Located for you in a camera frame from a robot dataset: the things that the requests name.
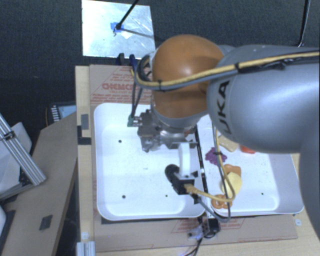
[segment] cardboard sheet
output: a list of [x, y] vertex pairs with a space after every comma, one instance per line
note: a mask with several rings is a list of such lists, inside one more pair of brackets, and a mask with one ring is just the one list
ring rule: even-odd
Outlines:
[[[104, 102], [131, 103], [133, 79], [130, 67], [91, 65], [89, 69], [92, 134], [92, 180], [94, 240], [97, 252], [193, 246], [188, 231], [198, 226], [197, 219], [165, 219], [152, 221], [112, 222], [102, 219], [97, 210], [95, 134], [93, 111]], [[150, 94], [142, 103], [150, 102]], [[203, 244], [226, 244], [297, 238], [292, 215], [234, 218], [221, 225], [221, 231]]]

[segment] metal bracket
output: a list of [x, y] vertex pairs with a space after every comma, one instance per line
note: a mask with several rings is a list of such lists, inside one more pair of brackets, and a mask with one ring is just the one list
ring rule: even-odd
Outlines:
[[197, 241], [199, 241], [201, 238], [209, 234], [209, 232], [210, 232], [210, 228], [209, 228], [208, 218], [203, 217], [200, 225], [188, 232], [188, 238], [196, 239]]
[[184, 128], [177, 129], [166, 126], [160, 122], [153, 114], [152, 110], [147, 109], [140, 116], [135, 116], [132, 120], [132, 127], [138, 127], [142, 150], [145, 152], [155, 151], [162, 144], [170, 150], [178, 149], [181, 143], [189, 144], [191, 149], [198, 144], [197, 141], [187, 141]]
[[15, 132], [13, 130], [9, 131], [7, 134], [4, 134], [2, 138], [0, 138], [0, 141], [3, 140], [10, 140], [16, 136]]
[[96, 256], [96, 242], [77, 242], [76, 256]]

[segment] metal rod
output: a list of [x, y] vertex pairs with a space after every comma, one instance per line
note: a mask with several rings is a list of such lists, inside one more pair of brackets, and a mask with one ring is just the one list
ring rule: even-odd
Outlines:
[[46, 176], [38, 168], [38, 166], [32, 160], [30, 154], [21, 145], [16, 136], [9, 136], [9, 138], [7, 138], [6, 134], [9, 133], [12, 133], [11, 127], [8, 125], [4, 117], [0, 114], [0, 141], [4, 143], [5, 147], [18, 162], [32, 184], [40, 184], [46, 179]]
[[134, 3], [131, 5], [130, 9], [126, 12], [126, 14], [123, 16], [122, 20], [117, 24], [115, 25], [115, 28], [114, 28], [114, 31], [117, 29], [117, 30], [120, 30], [121, 29], [121, 26], [122, 24], [125, 22], [126, 18], [129, 16], [129, 14], [131, 13], [131, 11], [135, 8], [136, 4], [139, 2], [139, 0], [135, 0]]
[[301, 31], [300, 31], [300, 38], [299, 43], [297, 44], [298, 47], [304, 46], [303, 39], [305, 35], [305, 30], [307, 26], [308, 14], [309, 14], [309, 7], [310, 7], [311, 0], [304, 1], [304, 8], [303, 8], [303, 17], [302, 17], [302, 24], [301, 24]]
[[28, 184], [25, 186], [22, 186], [22, 184], [18, 184], [12, 188], [9, 188], [8, 190], [6, 190], [5, 192], [3, 192], [2, 194], [0, 194], [0, 201], [3, 201], [5, 199], [8, 199], [16, 194], [19, 194], [27, 189], [29, 189], [30, 187], [33, 187], [34, 185], [32, 184]]

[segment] black cable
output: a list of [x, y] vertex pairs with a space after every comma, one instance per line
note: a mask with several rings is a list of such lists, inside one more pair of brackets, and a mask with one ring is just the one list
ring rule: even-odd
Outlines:
[[150, 81], [150, 79], [148, 78], [149, 73], [148, 74], [145, 73], [145, 68], [149, 65], [149, 62], [147, 62], [146, 65], [144, 65], [147, 59], [149, 59], [149, 55], [144, 56], [138, 62], [138, 65], [136, 66], [136, 70], [135, 70], [138, 73], [139, 77], [144, 81]]
[[[217, 150], [217, 140], [216, 140], [216, 127], [214, 126], [214, 124], [212, 124], [212, 131], [213, 131], [213, 142], [214, 142], [214, 146]], [[221, 177], [221, 181], [222, 181], [222, 185], [223, 185], [223, 188], [224, 188], [224, 191], [225, 191], [225, 197], [226, 198], [229, 198], [228, 197], [228, 192], [227, 192], [227, 187], [226, 187], [226, 182], [225, 182], [225, 179], [224, 179], [224, 173], [222, 171], [222, 168], [221, 168], [221, 165], [220, 165], [220, 162], [217, 161], [217, 166], [218, 166], [218, 169], [219, 169], [219, 173], [220, 173], [220, 177]], [[212, 210], [211, 208], [209, 208], [204, 202], [202, 202], [201, 198], [196, 195], [193, 195], [193, 194], [190, 194], [190, 196], [196, 200], [199, 204], [202, 205], [202, 207], [208, 212], [210, 213], [213, 217], [215, 217], [218, 221], [222, 222], [222, 223], [227, 223], [230, 219], [231, 219], [231, 210], [230, 210], [230, 203], [227, 202], [227, 210], [228, 210], [228, 216], [227, 217], [222, 217], [220, 215], [218, 215], [217, 213], [215, 213], [214, 210]]]
[[149, 63], [149, 61], [143, 66], [143, 68], [145, 69], [145, 68], [150, 68], [150, 63]]
[[211, 238], [213, 238], [213, 237], [215, 237], [215, 236], [216, 236], [216, 233], [210, 232], [210, 233], [206, 234], [206, 235], [204, 236], [204, 238], [206, 238], [206, 239], [211, 239]]
[[123, 16], [123, 18], [121, 19], [121, 21], [114, 27], [114, 30], [120, 30], [122, 24], [125, 22], [126, 18], [128, 17], [128, 15], [131, 13], [131, 11], [135, 8], [136, 4], [139, 2], [139, 0], [135, 0], [134, 3], [131, 5], [131, 7], [129, 8], [129, 10], [125, 13], [125, 15]]
[[141, 98], [141, 95], [143, 92], [143, 89], [140, 88], [139, 92], [138, 92], [138, 96], [136, 98], [136, 87], [137, 87], [137, 84], [134, 82], [133, 87], [132, 87], [132, 108], [131, 108], [131, 114], [130, 114], [131, 118], [135, 117], [136, 110], [137, 110], [137, 107], [138, 107], [138, 104], [139, 104], [139, 101], [140, 101], [140, 98]]
[[304, 40], [305, 30], [306, 30], [306, 26], [307, 26], [307, 20], [308, 20], [309, 8], [310, 8], [310, 1], [311, 0], [305, 0], [304, 1], [300, 38], [299, 38], [299, 42], [297, 44], [298, 47], [304, 46], [303, 40]]
[[196, 256], [197, 253], [198, 253], [198, 250], [199, 250], [199, 247], [200, 247], [201, 242], [202, 242], [202, 238], [200, 238], [200, 239], [198, 240], [198, 243], [197, 243], [196, 247], [195, 247], [192, 251], [190, 251], [188, 254], [186, 254], [186, 255], [184, 255], [184, 256], [190, 256], [190, 255], [192, 255], [193, 253], [194, 253], [194, 254], [193, 254], [192, 256]]

